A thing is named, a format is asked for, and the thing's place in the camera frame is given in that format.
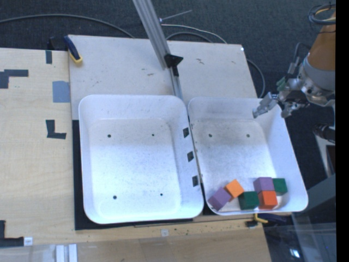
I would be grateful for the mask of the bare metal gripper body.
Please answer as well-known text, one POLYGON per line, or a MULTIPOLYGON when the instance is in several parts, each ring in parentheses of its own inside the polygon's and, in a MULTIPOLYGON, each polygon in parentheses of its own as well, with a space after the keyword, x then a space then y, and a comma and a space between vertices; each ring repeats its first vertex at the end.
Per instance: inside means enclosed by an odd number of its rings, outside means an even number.
POLYGON ((289 106, 315 104, 321 107, 335 105, 334 91, 321 88, 307 76, 284 76, 277 82, 278 99, 289 106))

